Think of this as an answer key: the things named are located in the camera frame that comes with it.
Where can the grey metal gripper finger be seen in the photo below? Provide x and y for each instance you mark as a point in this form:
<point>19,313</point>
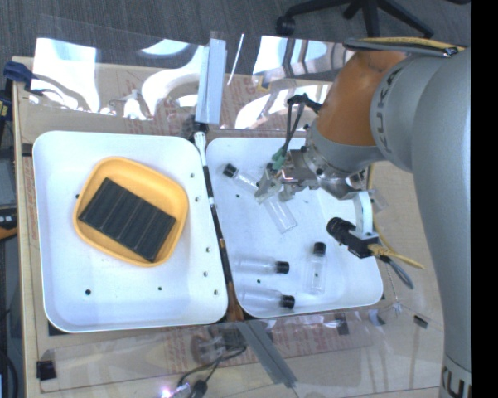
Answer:
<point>289,192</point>
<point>267,185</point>

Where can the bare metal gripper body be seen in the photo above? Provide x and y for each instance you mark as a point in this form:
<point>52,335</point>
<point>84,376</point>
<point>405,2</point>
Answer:
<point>304,170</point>

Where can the clear plastic bottle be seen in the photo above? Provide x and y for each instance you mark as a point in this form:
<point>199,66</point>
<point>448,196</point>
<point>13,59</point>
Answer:
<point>282,218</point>

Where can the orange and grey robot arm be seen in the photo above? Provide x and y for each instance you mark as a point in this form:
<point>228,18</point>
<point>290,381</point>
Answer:
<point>435,147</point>

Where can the clear bottle with black cap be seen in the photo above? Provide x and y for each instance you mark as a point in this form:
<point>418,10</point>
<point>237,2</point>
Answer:
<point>281,267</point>
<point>319,248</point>
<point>287,302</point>
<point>231,171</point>

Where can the thin black and white rod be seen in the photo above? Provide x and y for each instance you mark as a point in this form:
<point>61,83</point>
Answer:
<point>215,218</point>

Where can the white plastic tray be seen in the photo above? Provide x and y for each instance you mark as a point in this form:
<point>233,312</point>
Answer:
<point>120,297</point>
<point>348,280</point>

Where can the black ribbed rectangular tray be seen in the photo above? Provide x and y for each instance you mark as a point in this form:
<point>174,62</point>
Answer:
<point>126,220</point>

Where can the yellow plate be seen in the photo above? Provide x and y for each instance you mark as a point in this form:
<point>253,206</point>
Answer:
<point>95,172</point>

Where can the brown cardboard board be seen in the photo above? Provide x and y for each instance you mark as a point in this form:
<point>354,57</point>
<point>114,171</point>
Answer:
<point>27,118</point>

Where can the black cylinder on white bracket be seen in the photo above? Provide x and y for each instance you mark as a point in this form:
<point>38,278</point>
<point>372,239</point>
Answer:
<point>348,232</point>

